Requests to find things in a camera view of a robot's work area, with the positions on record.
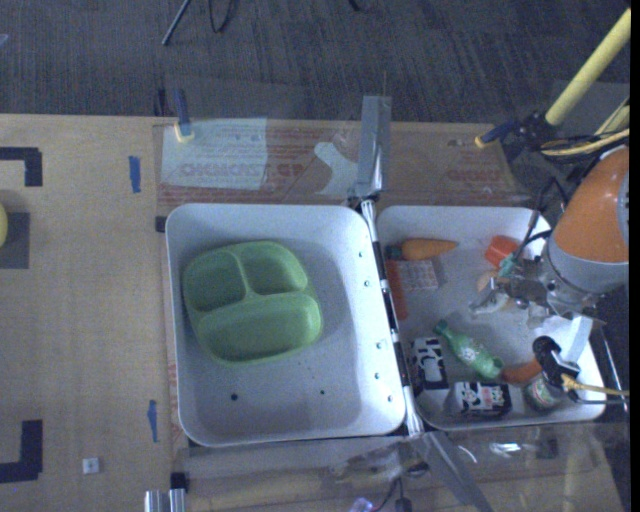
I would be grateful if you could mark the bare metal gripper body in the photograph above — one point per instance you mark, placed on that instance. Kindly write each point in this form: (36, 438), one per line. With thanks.
(535, 287)

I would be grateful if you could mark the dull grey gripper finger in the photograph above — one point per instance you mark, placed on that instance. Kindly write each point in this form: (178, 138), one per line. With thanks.
(486, 297)
(520, 302)

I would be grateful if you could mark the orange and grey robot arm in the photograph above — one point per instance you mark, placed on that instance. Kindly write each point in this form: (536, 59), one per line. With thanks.
(592, 220)

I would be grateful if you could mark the tan bread piece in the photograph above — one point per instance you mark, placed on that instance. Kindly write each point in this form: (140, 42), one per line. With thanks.
(484, 281)

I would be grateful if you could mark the white plastic tray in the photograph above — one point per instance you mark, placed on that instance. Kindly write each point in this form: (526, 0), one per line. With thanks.
(450, 305)
(280, 390)

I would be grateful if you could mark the orange cup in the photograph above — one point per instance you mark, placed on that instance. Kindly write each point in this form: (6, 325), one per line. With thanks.
(500, 248)

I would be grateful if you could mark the green plastic bottle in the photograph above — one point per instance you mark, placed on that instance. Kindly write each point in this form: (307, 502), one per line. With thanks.
(470, 352)

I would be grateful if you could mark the orange sausage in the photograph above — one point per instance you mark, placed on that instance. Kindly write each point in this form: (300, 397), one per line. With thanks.
(522, 371)

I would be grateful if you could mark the orange carrot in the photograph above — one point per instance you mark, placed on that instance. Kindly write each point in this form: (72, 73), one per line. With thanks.
(425, 248)

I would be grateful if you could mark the black and white carton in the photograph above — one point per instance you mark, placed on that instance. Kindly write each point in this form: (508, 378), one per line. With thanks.
(482, 399)
(429, 362)

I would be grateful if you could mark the orange red flat strip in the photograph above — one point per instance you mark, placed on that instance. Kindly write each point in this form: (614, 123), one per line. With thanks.
(397, 295)

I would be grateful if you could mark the small green can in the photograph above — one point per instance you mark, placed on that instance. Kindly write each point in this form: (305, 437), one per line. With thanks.
(540, 396)

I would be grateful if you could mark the brown cardboard board red print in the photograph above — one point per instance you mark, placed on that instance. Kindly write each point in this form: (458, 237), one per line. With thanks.
(300, 165)

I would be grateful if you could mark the green divided plate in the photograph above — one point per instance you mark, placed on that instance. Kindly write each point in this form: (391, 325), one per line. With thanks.
(250, 305)

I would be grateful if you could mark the yellow round object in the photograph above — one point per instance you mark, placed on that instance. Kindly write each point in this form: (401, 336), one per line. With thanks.
(2, 225)

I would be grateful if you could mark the black cylinder on white bracket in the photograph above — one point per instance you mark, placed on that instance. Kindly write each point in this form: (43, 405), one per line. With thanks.
(552, 360)

